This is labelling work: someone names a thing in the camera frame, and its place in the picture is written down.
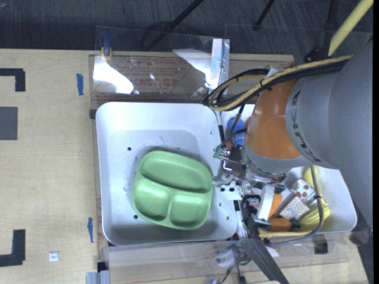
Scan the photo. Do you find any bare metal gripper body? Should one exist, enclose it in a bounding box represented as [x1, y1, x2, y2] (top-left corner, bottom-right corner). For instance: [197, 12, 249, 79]
[220, 146, 287, 190]

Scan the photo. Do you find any blue bottle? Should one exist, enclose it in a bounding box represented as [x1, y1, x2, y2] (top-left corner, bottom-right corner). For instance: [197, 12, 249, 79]
[227, 117, 248, 148]

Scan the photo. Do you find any orange block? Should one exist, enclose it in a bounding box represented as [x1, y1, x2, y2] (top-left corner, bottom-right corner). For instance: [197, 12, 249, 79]
[268, 193, 283, 219]

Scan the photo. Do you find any green divided plate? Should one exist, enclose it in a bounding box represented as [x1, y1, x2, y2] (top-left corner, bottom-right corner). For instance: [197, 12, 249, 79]
[131, 150, 215, 231]

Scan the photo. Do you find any white carton with orange print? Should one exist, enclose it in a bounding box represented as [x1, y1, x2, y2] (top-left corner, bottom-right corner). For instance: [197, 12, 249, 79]
[290, 178, 316, 206]

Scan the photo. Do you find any white packet with dotted print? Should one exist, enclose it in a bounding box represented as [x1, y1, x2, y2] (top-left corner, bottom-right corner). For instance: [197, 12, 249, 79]
[279, 196, 311, 221]

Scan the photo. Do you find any orange carrot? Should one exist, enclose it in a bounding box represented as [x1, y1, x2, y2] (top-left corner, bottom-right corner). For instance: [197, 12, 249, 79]
[268, 217, 301, 233]

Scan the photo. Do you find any yellow banana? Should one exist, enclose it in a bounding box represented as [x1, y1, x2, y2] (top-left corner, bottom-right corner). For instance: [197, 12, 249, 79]
[297, 165, 332, 233]

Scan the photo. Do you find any white plastic tray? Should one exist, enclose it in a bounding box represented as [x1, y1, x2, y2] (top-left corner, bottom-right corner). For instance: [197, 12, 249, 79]
[95, 101, 239, 246]
[219, 103, 358, 234]

